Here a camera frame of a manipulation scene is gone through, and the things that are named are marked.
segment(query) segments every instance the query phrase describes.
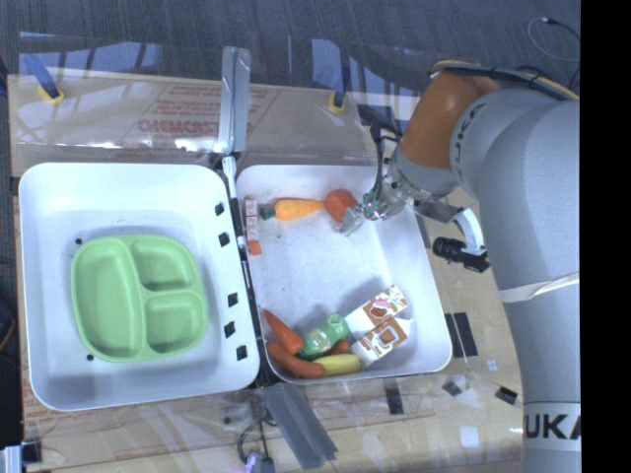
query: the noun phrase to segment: green divided plate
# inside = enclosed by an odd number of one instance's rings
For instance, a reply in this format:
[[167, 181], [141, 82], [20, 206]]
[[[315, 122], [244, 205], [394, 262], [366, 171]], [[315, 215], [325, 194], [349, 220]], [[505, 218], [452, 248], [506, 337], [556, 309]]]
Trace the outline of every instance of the green divided plate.
[[86, 242], [71, 269], [72, 304], [88, 350], [132, 362], [184, 352], [208, 313], [189, 250], [168, 236], [105, 236]]

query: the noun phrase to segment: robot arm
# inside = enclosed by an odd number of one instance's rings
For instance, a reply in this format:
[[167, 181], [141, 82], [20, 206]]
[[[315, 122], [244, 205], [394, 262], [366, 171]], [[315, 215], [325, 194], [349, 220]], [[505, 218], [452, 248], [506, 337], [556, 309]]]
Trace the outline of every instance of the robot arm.
[[[580, 102], [543, 79], [443, 66], [393, 153], [380, 203], [368, 210], [365, 199], [360, 210], [385, 218], [409, 204], [418, 215], [457, 222], [462, 209], [442, 198], [461, 186], [478, 200], [481, 234], [468, 214], [458, 227], [466, 248], [488, 252], [513, 333], [523, 471], [581, 471]], [[490, 77], [502, 76], [526, 87], [501, 89]]]

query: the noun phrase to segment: toy sausage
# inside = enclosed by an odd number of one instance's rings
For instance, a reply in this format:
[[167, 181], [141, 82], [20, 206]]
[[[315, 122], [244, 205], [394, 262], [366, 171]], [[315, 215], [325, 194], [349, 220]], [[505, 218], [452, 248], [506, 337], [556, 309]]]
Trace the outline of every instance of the toy sausage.
[[342, 338], [335, 342], [333, 348], [327, 352], [327, 355], [334, 356], [335, 354], [349, 354], [351, 352], [351, 344], [348, 340]]
[[292, 356], [276, 340], [267, 341], [267, 353], [269, 356], [288, 372], [301, 378], [323, 378], [325, 368], [317, 363], [305, 361]]

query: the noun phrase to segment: cable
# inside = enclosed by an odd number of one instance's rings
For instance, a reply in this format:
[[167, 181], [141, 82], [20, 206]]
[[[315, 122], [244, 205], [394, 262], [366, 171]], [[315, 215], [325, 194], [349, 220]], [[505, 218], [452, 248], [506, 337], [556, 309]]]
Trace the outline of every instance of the cable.
[[373, 186], [373, 191], [375, 191], [374, 200], [377, 201], [382, 195], [382, 184], [384, 183], [384, 145], [382, 142], [382, 124], [377, 120], [374, 120], [371, 123], [371, 137], [377, 146], [377, 176], [375, 177], [375, 185]]
[[379, 140], [389, 140], [390, 142], [400, 142], [401, 141], [400, 138], [388, 137], [387, 135], [382, 135], [381, 137], [379, 137]]
[[537, 74], [539, 77], [547, 77], [548, 79], [552, 78], [552, 76], [549, 76], [548, 74], [546, 74], [540, 68], [533, 67], [531, 65], [522, 65], [521, 67], [518, 67], [517, 70], [519, 70], [520, 72], [528, 72], [528, 71], [530, 71], [530, 72], [532, 72], [534, 74]]
[[526, 84], [531, 89], [536, 89], [558, 100], [578, 100], [579, 97], [567, 88], [544, 77], [517, 70], [501, 68], [489, 68], [466, 63], [459, 60], [440, 60], [432, 67], [431, 75], [438, 74], [441, 70], [453, 70], [462, 75], [486, 76], [497, 80]]
[[573, 30], [571, 27], [568, 27], [567, 25], [565, 25], [564, 23], [561, 23], [560, 21], [556, 21], [553, 20], [551, 18], [534, 18], [533, 20], [530, 20], [527, 27], [526, 27], [526, 31], [528, 33], [528, 38], [530, 39], [530, 41], [532, 42], [532, 44], [539, 49], [543, 54], [545, 54], [546, 56], [549, 56], [550, 58], [553, 59], [557, 59], [559, 61], [567, 61], [568, 63], [578, 63], [581, 61], [581, 58], [563, 58], [561, 56], [557, 56], [556, 54], [552, 54], [548, 51], [546, 51], [543, 47], [541, 47], [537, 41], [534, 39], [534, 37], [532, 36], [532, 25], [538, 21], [541, 21], [542, 23], [547, 23], [548, 25], [556, 25], [559, 26], [565, 30], [567, 30], [568, 32], [570, 32], [579, 42], [581, 41], [581, 36], [579, 34], [576, 33], [575, 30]]
[[265, 439], [263, 423], [267, 424], [268, 426], [278, 426], [278, 424], [276, 424], [276, 422], [272, 419], [271, 414], [268, 411], [266, 411], [262, 417], [256, 419], [252, 424], [247, 426], [247, 428], [245, 428], [245, 430], [239, 436], [239, 440], [237, 441], [237, 453], [239, 454], [239, 458], [241, 459], [243, 464], [247, 464], [247, 457], [245, 456], [245, 453], [244, 453], [245, 440], [247, 439], [247, 435], [249, 435], [249, 433], [251, 433], [251, 431], [256, 426], [258, 426], [260, 429], [260, 439], [262, 439], [263, 441], [263, 449], [265, 450], [265, 458], [266, 459], [269, 458], [269, 452], [267, 450], [267, 440]]
[[576, 71], [574, 72], [574, 74], [570, 78], [570, 82], [568, 83], [568, 90], [574, 89], [574, 83], [576, 83], [577, 76], [580, 73], [581, 73], [581, 67], [579, 66], [579, 68], [576, 69]]

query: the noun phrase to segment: small toy bottle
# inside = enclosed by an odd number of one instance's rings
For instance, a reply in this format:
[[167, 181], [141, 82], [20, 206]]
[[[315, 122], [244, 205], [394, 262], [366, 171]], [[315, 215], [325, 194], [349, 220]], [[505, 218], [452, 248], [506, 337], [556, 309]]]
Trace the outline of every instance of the small toy bottle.
[[305, 347], [298, 353], [298, 356], [306, 360], [319, 358], [332, 349], [335, 342], [345, 338], [348, 333], [348, 324], [346, 324], [344, 317], [339, 313], [333, 313], [325, 322], [313, 328], [303, 337]]

